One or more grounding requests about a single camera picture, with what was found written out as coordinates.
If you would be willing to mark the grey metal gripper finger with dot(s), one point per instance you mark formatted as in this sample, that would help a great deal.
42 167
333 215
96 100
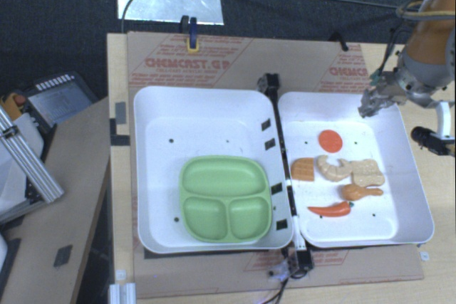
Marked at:
377 107
365 104

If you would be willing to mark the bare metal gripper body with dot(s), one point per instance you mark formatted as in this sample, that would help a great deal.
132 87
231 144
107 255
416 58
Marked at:
392 89

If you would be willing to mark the beige shrimp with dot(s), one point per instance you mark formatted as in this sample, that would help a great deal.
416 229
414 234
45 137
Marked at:
331 171

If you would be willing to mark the orange chili pepper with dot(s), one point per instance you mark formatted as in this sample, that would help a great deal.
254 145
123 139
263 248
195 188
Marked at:
333 210

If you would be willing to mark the orange chicken drumstick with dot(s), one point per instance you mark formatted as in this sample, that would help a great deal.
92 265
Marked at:
356 192

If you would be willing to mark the brown cardboard board red print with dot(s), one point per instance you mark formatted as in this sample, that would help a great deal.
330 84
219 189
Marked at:
228 57

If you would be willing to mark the black cylinder on white bracket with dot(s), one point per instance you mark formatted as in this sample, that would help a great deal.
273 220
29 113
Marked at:
436 140

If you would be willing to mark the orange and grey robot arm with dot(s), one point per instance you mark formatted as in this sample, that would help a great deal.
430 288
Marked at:
431 42

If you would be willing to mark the orange round slice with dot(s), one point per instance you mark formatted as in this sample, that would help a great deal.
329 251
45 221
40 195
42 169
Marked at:
330 141

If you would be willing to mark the thin black and white rod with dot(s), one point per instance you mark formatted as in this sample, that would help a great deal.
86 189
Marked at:
283 153

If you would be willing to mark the beige toast slice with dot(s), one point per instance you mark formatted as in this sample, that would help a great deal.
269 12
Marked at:
368 173

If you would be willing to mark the green divided plate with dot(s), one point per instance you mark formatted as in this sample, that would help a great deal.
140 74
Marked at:
221 188

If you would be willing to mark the white plastic tray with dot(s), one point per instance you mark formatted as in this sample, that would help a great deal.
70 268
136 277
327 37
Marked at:
392 224
199 124

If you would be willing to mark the orange bread slice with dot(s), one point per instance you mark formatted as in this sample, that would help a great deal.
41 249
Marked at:
303 169

